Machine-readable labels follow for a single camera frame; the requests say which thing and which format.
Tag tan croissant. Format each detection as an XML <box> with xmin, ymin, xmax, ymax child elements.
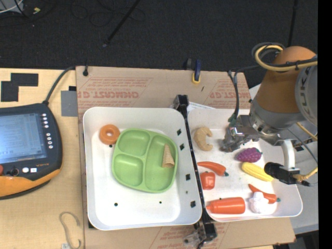
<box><xmin>193</xmin><ymin>127</ymin><xmax>214</xmax><ymax>151</ymax></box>

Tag orange squeeze bottle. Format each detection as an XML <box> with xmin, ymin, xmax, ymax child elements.
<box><xmin>205</xmin><ymin>197</ymin><xmax>246</xmax><ymax>215</ymax></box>

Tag green divided plate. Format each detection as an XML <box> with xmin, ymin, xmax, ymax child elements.
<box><xmin>111</xmin><ymin>128</ymin><xmax>179</xmax><ymax>194</ymax></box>

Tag orange bell pepper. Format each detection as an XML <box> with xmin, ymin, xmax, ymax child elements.
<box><xmin>199</xmin><ymin>171</ymin><xmax>216</xmax><ymax>191</ymax></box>

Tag brown cardboard board red print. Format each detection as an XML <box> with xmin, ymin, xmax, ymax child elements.
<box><xmin>75</xmin><ymin>65</ymin><xmax>297</xmax><ymax>249</ymax></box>

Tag tan ice cream cone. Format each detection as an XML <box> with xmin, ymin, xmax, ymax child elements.
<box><xmin>161</xmin><ymin>143</ymin><xmax>176</xmax><ymax>169</ymax></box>

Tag orange chili pepper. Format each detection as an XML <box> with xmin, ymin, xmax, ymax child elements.
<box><xmin>197</xmin><ymin>161</ymin><xmax>230</xmax><ymax>177</ymax></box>

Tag black cylinder on white bracket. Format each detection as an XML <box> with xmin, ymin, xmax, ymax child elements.
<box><xmin>264</xmin><ymin>138</ymin><xmax>301</xmax><ymax>185</ymax></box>

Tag white cauliflower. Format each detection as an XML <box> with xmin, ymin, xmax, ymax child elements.
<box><xmin>248</xmin><ymin>191</ymin><xmax>269</xmax><ymax>214</ymax></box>

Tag yellow corn cob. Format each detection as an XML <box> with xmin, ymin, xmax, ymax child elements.
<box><xmin>241</xmin><ymin>161</ymin><xmax>274</xmax><ymax>183</ymax></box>

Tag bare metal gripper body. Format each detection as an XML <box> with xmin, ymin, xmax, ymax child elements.
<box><xmin>226</xmin><ymin>114</ymin><xmax>284</xmax><ymax>147</ymax></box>

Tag purple grapes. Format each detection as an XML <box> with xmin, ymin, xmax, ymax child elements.
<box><xmin>236</xmin><ymin>147</ymin><xmax>264</xmax><ymax>163</ymax></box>

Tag thin black rod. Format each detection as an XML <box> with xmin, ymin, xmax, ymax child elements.
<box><xmin>178</xmin><ymin>105</ymin><xmax>212</xmax><ymax>228</ymax></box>

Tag orange doughnut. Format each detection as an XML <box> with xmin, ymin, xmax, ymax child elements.
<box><xmin>99</xmin><ymin>124</ymin><xmax>121</xmax><ymax>146</ymax></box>

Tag white plastic tray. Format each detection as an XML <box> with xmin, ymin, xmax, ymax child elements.
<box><xmin>82</xmin><ymin>106</ymin><xmax>203</xmax><ymax>231</ymax></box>
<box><xmin>186</xmin><ymin>107</ymin><xmax>304</xmax><ymax>223</ymax></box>

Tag orange carrot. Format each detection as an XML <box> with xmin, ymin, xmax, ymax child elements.
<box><xmin>247</xmin><ymin>183</ymin><xmax>282</xmax><ymax>205</ymax></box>

